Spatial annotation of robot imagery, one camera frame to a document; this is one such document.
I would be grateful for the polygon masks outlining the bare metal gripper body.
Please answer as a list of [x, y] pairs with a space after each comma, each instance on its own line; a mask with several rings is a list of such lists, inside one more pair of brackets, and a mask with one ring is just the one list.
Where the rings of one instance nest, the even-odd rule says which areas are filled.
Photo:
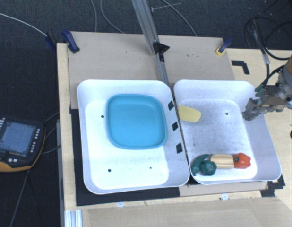
[[285, 85], [269, 85], [260, 97], [260, 106], [267, 112], [282, 112], [284, 108], [292, 109], [292, 88]]

